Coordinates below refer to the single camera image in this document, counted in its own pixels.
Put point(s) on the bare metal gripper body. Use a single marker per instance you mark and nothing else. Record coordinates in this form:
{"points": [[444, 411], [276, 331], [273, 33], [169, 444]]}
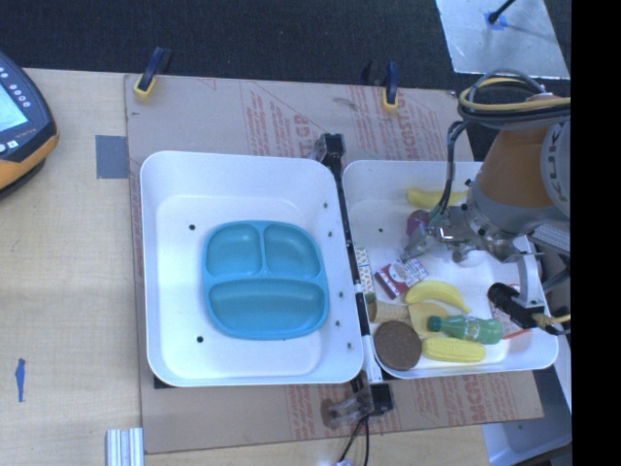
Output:
{"points": [[485, 238]]}

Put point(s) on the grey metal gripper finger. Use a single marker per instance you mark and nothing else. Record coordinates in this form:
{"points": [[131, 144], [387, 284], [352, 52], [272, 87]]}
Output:
{"points": [[414, 248], [461, 253]]}

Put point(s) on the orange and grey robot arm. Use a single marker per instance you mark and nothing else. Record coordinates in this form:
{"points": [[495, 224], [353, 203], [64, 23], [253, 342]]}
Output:
{"points": [[514, 173]]}

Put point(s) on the small white printed carton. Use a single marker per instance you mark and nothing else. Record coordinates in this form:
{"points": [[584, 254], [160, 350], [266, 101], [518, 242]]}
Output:
{"points": [[416, 269]]}

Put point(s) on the purple round toy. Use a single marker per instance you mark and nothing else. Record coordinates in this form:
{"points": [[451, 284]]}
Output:
{"points": [[416, 220]]}

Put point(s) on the red and white carton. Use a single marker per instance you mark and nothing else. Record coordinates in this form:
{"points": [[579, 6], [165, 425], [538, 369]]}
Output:
{"points": [[392, 280]]}

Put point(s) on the yellow banana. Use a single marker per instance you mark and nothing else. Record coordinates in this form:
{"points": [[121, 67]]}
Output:
{"points": [[421, 197], [436, 291]]}

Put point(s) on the white plastic tray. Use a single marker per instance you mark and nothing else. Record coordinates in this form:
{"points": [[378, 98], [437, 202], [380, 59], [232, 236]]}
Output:
{"points": [[383, 207], [174, 279]]}

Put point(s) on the yellow patterned packet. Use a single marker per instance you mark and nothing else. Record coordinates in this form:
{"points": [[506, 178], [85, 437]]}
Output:
{"points": [[365, 272]]}

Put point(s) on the tan ice cream cone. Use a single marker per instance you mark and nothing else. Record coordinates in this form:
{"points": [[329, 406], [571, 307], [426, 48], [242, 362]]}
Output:
{"points": [[389, 311]]}

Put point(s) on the yellow cheese slice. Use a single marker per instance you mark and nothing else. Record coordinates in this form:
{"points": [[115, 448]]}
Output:
{"points": [[421, 316]]}

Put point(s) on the thin black and white rod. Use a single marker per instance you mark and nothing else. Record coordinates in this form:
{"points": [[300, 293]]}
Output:
{"points": [[356, 289]]}

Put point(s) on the green bottle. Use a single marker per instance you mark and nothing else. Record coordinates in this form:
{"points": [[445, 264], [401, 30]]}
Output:
{"points": [[468, 329]]}

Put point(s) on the white packet with red edge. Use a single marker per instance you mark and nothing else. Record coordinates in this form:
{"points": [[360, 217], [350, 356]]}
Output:
{"points": [[507, 325]]}

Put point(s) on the yellow corn cob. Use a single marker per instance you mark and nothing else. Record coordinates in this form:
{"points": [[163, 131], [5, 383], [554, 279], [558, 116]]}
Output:
{"points": [[453, 350]]}

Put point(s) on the brown round biscuit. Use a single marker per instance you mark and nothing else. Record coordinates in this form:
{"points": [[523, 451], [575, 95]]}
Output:
{"points": [[397, 345]]}

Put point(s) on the blue divided plate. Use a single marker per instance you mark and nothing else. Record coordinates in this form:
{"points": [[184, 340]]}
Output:
{"points": [[264, 284]]}

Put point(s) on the brown cardboard board red print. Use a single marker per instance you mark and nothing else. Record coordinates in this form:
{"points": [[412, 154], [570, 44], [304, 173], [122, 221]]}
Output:
{"points": [[218, 109]]}

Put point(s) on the black cylinder on white bracket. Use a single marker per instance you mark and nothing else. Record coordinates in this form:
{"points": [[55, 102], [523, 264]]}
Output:
{"points": [[507, 301]]}

